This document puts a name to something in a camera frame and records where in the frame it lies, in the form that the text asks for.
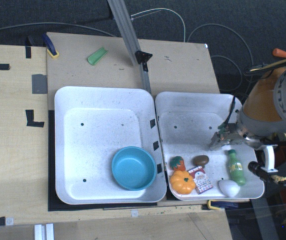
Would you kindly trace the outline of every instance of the green eraser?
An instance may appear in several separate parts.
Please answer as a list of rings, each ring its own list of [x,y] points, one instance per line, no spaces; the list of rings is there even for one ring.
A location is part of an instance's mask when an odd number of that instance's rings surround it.
[[[87,61],[88,63],[90,63],[91,65],[95,65],[97,64],[100,59],[102,59],[102,57],[107,54],[108,51],[104,49],[104,47],[101,47],[100,49],[98,49],[96,52],[92,53],[88,58]]]

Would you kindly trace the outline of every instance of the orange handle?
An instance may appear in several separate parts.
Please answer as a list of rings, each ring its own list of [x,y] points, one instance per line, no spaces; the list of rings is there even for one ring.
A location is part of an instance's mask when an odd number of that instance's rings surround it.
[[[286,58],[286,51],[281,50],[279,48],[275,48],[272,52],[273,56],[280,57],[280,58]]]

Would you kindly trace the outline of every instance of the white tray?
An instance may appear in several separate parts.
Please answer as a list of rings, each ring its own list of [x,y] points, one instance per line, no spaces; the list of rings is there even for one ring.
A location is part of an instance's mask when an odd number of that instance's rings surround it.
[[[156,96],[156,114],[168,179],[173,173],[169,166],[172,157],[182,156],[187,170],[195,167],[192,163],[194,157],[209,157],[204,170],[213,188],[201,194],[193,190],[191,194],[182,195],[170,186],[171,192],[179,200],[229,199],[221,193],[218,181],[230,179],[227,167],[227,150],[230,149],[236,150],[246,178],[246,185],[232,199],[257,199],[263,195],[263,181],[248,170],[248,164],[257,161],[254,149],[246,144],[227,145],[215,151],[209,149],[212,136],[228,116],[232,98],[229,94],[184,92],[161,92]],[[236,99],[235,110],[241,107]],[[236,117],[237,114],[232,113],[230,123],[235,123]]]
[[[65,203],[154,203],[167,190],[152,96],[142,89],[72,87],[55,94],[55,187]],[[158,165],[147,189],[126,190],[112,175],[114,154],[136,146]]]

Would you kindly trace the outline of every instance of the green bottle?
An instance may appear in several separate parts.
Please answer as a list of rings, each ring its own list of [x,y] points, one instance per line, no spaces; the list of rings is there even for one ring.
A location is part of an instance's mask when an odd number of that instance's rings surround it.
[[[229,174],[233,181],[235,181],[239,186],[243,186],[246,183],[244,178],[243,167],[241,162],[236,157],[237,153],[234,149],[228,151],[229,161],[228,169]]]

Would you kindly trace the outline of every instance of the table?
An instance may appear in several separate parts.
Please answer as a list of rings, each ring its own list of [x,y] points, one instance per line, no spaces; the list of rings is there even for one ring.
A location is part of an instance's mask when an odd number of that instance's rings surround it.
[[[121,38],[48,35],[60,52],[56,60],[49,57],[45,47],[0,45],[0,64],[10,66],[9,70],[0,70],[0,217],[11,218],[14,225],[73,224],[79,221],[86,225],[87,222],[99,223],[99,220],[118,225],[117,221],[132,220],[133,208],[48,211],[48,111],[53,109],[55,91],[65,85],[141,87],[140,73],[130,64]],[[77,47],[76,42],[66,40],[78,40]],[[162,91],[219,93],[209,51],[204,44],[139,42],[143,51],[153,54],[148,68],[154,97]],[[70,51],[85,46],[89,48],[82,54],[74,53],[74,60],[70,60],[64,49],[67,44]],[[102,46],[108,54],[95,67],[90,66],[85,55]],[[84,65],[88,67],[86,77],[77,71],[83,71]],[[47,76],[47,93],[33,86],[36,85],[33,83],[35,76],[41,76],[41,79]],[[33,110],[33,122],[44,122],[43,127],[27,126],[27,110]],[[194,230],[193,218],[203,216],[207,223],[216,221],[217,227],[210,226],[211,230],[224,232],[221,237],[230,239],[225,212],[205,211],[198,204],[200,202],[164,198],[157,206],[136,210],[138,218],[147,224],[166,225],[172,220],[182,224],[188,220]],[[213,221],[209,219],[211,216],[219,218]]]

